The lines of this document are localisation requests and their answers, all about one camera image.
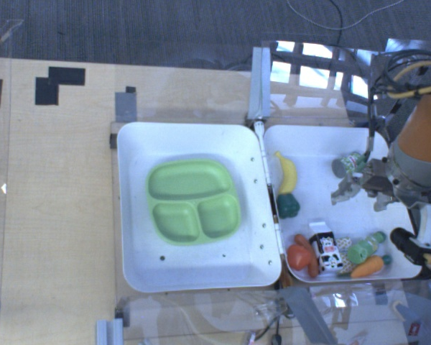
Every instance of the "white cable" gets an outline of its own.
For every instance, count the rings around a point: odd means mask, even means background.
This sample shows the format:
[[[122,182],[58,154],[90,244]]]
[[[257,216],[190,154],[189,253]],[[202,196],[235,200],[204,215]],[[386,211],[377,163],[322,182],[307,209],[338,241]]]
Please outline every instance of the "white cable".
[[[404,1],[406,1],[406,0],[399,0],[398,2],[395,2],[395,3],[393,3],[393,4],[386,5],[386,6],[383,6],[382,8],[375,9],[375,10],[373,10],[373,11],[371,11],[371,12],[367,13],[366,15],[364,15],[362,18],[360,18],[359,20],[357,20],[357,21],[356,21],[356,22],[354,22],[353,24],[350,24],[350,25],[348,25],[348,26],[344,26],[344,27],[329,27],[329,26],[325,26],[325,25],[323,25],[323,24],[316,23],[316,22],[312,21],[311,19],[307,18],[306,16],[304,16],[303,14],[299,13],[297,10],[295,10],[295,9],[292,7],[292,5],[290,4],[290,1],[289,1],[289,0],[286,0],[286,1],[287,1],[287,5],[289,5],[289,8],[290,8],[290,9],[291,9],[291,10],[292,10],[296,15],[298,15],[299,17],[302,17],[302,18],[303,18],[304,20],[306,20],[307,22],[309,22],[309,23],[311,23],[311,24],[314,24],[315,26],[318,26],[318,27],[321,27],[321,28],[325,28],[325,29],[329,29],[329,30],[332,30],[332,31],[343,31],[343,30],[345,30],[345,29],[353,28],[353,27],[354,27],[354,26],[356,26],[357,24],[361,23],[364,19],[366,19],[366,18],[370,17],[372,14],[375,14],[375,13],[377,13],[377,12],[380,12],[380,11],[385,10],[385,9],[388,9],[388,8],[392,8],[393,6],[396,6],[396,5],[400,4],[400,3],[403,3],[403,2],[404,2]]]

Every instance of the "toy bottle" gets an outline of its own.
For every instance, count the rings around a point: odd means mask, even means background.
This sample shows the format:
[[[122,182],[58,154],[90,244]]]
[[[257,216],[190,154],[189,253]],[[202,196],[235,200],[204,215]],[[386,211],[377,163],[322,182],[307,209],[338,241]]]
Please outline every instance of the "toy bottle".
[[[369,258],[379,248],[379,244],[385,240],[386,234],[382,231],[371,234],[365,240],[360,240],[349,247],[347,257],[350,262],[359,265]]]

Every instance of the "toy carrot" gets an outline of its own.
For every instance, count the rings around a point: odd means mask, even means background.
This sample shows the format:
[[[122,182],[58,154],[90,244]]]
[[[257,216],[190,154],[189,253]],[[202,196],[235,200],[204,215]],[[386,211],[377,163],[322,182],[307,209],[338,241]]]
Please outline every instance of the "toy carrot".
[[[391,256],[384,255],[380,256],[370,256],[365,262],[358,264],[351,273],[353,279],[365,277],[378,272],[383,268],[384,265],[389,265],[391,263]]]

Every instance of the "white tray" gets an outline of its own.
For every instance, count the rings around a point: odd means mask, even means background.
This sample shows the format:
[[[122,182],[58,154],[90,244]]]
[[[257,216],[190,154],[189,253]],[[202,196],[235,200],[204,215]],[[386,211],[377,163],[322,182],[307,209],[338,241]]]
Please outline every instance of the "white tray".
[[[118,135],[123,268],[135,290],[267,286],[279,277],[281,259],[256,135],[236,125],[130,123]],[[176,246],[154,230],[146,177],[172,160],[210,158],[230,172],[241,223],[227,239]]]
[[[401,203],[388,205],[386,211],[374,211],[374,198],[364,190],[349,201],[332,206],[330,194],[337,190],[340,179],[334,176],[331,162],[351,152],[363,153],[366,147],[367,129],[337,128],[325,126],[273,126],[265,134],[265,147],[274,190],[277,191],[282,171],[274,153],[279,150],[290,158],[297,168],[297,187],[294,197],[300,204],[300,211],[294,218],[280,220],[284,249],[293,244],[295,234],[310,237],[308,224],[325,221],[336,238],[349,236],[356,243],[367,235],[382,230],[387,239],[380,244],[377,254],[390,254],[393,262],[382,271],[362,280],[390,280],[415,277],[421,267],[412,264],[389,241],[389,234],[396,227],[412,231],[406,208]],[[388,147],[383,138],[376,134],[373,158],[386,157]],[[349,277],[338,277],[332,273],[319,274],[312,279],[303,269],[290,269],[295,277],[305,282],[355,281]]]

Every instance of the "toy sausage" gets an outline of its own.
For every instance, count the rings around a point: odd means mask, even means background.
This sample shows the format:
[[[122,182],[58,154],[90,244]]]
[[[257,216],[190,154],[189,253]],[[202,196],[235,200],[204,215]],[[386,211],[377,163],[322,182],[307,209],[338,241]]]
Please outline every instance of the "toy sausage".
[[[308,239],[305,238],[301,234],[297,234],[294,237],[294,242],[301,245],[302,247],[306,248],[307,251],[311,253],[311,261],[308,265],[308,275],[311,277],[316,277],[319,274],[319,264],[318,259],[316,257],[315,250],[312,248],[311,244],[309,243]]]

